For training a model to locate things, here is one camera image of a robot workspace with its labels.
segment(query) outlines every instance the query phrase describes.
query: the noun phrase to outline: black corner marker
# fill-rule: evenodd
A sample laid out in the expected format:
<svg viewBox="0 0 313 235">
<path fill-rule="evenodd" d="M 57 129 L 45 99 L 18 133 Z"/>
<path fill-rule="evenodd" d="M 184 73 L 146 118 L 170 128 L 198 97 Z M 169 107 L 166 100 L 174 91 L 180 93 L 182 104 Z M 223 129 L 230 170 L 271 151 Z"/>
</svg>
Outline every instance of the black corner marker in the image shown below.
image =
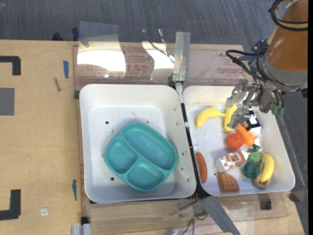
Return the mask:
<svg viewBox="0 0 313 235">
<path fill-rule="evenodd" d="M 12 75 L 21 75 L 21 59 L 18 56 L 0 56 L 0 63 L 12 63 Z"/>
<path fill-rule="evenodd" d="M 11 190 L 10 208 L 5 211 L 0 211 L 0 221 L 17 219 L 21 215 L 21 190 Z"/>
</svg>

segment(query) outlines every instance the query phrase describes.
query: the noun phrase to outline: gray square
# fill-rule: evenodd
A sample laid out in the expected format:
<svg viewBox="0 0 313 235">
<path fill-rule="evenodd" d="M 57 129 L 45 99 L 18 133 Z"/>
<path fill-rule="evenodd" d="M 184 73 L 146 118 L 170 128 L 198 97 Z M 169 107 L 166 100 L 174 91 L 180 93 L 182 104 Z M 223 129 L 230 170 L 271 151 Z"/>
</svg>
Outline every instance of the gray square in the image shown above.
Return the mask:
<svg viewBox="0 0 313 235">
<path fill-rule="evenodd" d="M 14 88 L 0 88 L 0 116 L 14 115 Z"/>
</svg>

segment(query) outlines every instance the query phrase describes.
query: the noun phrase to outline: banana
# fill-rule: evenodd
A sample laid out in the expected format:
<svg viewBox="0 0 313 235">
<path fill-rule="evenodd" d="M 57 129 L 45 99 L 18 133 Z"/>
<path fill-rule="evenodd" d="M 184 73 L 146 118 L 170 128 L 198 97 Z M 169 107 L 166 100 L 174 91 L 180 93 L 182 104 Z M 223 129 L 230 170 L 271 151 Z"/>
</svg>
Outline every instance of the banana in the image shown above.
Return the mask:
<svg viewBox="0 0 313 235">
<path fill-rule="evenodd" d="M 196 126 L 197 127 L 202 126 L 204 122 L 207 121 L 211 117 L 222 116 L 224 117 L 224 129 L 229 132 L 232 129 L 229 128 L 227 125 L 229 124 L 231 116 L 233 115 L 236 109 L 237 107 L 235 104 L 232 107 L 227 108 L 226 113 L 222 113 L 216 108 L 207 108 L 201 111 L 196 117 Z"/>
<path fill-rule="evenodd" d="M 275 167 L 274 158 L 270 154 L 264 153 L 263 160 L 264 167 L 260 175 L 260 182 L 262 183 L 271 178 Z"/>
</svg>

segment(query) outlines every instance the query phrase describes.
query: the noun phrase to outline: teal plate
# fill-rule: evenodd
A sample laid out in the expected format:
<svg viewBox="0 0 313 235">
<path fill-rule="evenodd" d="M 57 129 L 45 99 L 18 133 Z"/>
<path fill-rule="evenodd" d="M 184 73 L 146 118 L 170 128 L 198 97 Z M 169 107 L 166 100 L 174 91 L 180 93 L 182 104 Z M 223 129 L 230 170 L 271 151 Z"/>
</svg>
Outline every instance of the teal plate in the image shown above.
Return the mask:
<svg viewBox="0 0 313 235">
<path fill-rule="evenodd" d="M 160 187 L 174 170 L 176 149 L 150 126 L 134 122 L 109 143 L 105 161 L 111 171 L 132 188 L 150 192 Z"/>
</svg>

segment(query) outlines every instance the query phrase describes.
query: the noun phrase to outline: table surface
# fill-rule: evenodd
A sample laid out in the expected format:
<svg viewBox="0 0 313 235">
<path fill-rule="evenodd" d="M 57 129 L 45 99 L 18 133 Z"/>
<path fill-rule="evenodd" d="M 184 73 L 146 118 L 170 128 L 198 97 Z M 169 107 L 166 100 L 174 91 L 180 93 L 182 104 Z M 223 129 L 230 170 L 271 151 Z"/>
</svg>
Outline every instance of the table surface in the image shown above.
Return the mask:
<svg viewBox="0 0 313 235">
<path fill-rule="evenodd" d="M 0 211 L 9 209 L 10 190 L 21 190 L 21 215 L 0 221 L 0 234 L 70 234 L 71 225 L 81 222 L 75 45 L 0 40 L 0 55 L 19 56 L 22 69 L 20 76 L 13 76 L 12 65 L 0 63 L 0 88 L 15 89 L 14 115 L 0 116 Z M 64 61 L 69 64 L 68 78 Z M 263 211 L 262 218 L 235 220 L 236 227 L 242 234 L 304 234 L 296 207 L 286 196 L 282 195 L 285 215 L 270 218 Z M 41 208 L 48 208 L 48 215 L 41 216 Z M 195 229 L 195 234 L 220 232 L 216 224 L 198 223 Z"/>
</svg>

